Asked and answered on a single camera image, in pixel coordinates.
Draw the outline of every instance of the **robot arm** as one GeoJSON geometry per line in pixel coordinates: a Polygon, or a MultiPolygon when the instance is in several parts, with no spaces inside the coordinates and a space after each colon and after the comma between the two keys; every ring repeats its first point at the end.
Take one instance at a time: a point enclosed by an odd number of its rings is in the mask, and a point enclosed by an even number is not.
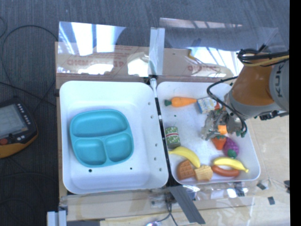
{"type": "Polygon", "coordinates": [[[221,125],[226,126],[228,133],[243,137],[247,131],[245,120],[289,114],[289,51],[260,54],[253,49],[241,50],[238,59],[244,64],[239,76],[221,80],[207,89],[208,95],[223,108],[209,113],[201,130],[204,140],[219,135],[221,125]],[[211,93],[210,88],[216,84],[234,79],[224,101],[211,93]]]}

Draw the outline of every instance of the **red sausage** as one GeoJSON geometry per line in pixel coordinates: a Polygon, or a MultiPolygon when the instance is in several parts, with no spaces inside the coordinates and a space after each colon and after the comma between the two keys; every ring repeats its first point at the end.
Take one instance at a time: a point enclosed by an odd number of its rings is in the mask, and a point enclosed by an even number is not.
{"type": "Polygon", "coordinates": [[[219,166],[216,166],[216,165],[212,166],[211,169],[216,174],[224,176],[224,177],[236,177],[239,175],[238,169],[227,170],[227,169],[220,168],[219,166]]]}

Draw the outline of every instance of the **toy banana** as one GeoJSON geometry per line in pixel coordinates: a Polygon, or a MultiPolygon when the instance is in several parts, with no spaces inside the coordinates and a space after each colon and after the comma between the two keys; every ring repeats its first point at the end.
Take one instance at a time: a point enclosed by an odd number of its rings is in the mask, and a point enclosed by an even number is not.
{"type": "Polygon", "coordinates": [[[184,146],[178,146],[172,151],[168,151],[169,154],[176,154],[179,156],[183,156],[186,159],[188,159],[193,166],[196,168],[199,168],[201,166],[201,162],[198,158],[198,156],[194,153],[194,151],[184,147],[184,146]]]}
{"type": "Polygon", "coordinates": [[[234,169],[243,170],[245,172],[249,171],[249,169],[245,168],[239,160],[230,157],[215,158],[213,164],[217,166],[229,166],[234,169]]]}

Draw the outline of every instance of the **white tray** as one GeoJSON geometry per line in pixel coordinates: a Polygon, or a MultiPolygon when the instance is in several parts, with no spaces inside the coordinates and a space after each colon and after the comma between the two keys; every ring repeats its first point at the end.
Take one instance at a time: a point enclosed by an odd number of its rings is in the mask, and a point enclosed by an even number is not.
{"type": "MultiPolygon", "coordinates": [[[[205,141],[200,137],[201,128],[204,126],[208,114],[201,114],[197,103],[185,107],[165,106],[164,100],[172,97],[208,97],[207,88],[210,83],[199,82],[162,82],[157,87],[157,94],[163,119],[164,128],[176,126],[178,128],[180,142],[193,150],[199,157],[201,165],[212,166],[214,158],[225,156],[222,151],[215,148],[211,140],[205,141]]],[[[211,91],[223,101],[223,96],[230,90],[230,85],[221,83],[212,87],[211,91]]],[[[240,171],[237,177],[222,177],[214,173],[210,181],[197,181],[195,178],[179,180],[176,174],[177,165],[185,158],[179,155],[169,155],[171,170],[174,178],[184,185],[200,185],[208,183],[226,183],[234,181],[255,180],[260,175],[260,165],[252,144],[249,133],[244,138],[237,137],[236,134],[227,135],[239,146],[240,152],[237,159],[249,169],[249,172],[240,171]]]]}
{"type": "Polygon", "coordinates": [[[159,188],[168,170],[152,89],[138,82],[69,81],[60,88],[63,183],[74,194],[159,188]],[[123,113],[133,134],[134,152],[125,162],[88,168],[75,157],[71,119],[98,109],[123,113]]]}

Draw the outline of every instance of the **digital display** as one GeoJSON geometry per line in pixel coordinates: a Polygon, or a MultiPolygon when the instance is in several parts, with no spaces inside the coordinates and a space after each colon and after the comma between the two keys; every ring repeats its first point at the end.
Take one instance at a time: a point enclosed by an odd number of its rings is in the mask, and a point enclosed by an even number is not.
{"type": "Polygon", "coordinates": [[[14,135],[26,130],[28,127],[22,120],[16,105],[0,108],[0,138],[7,137],[10,133],[14,135]]]}

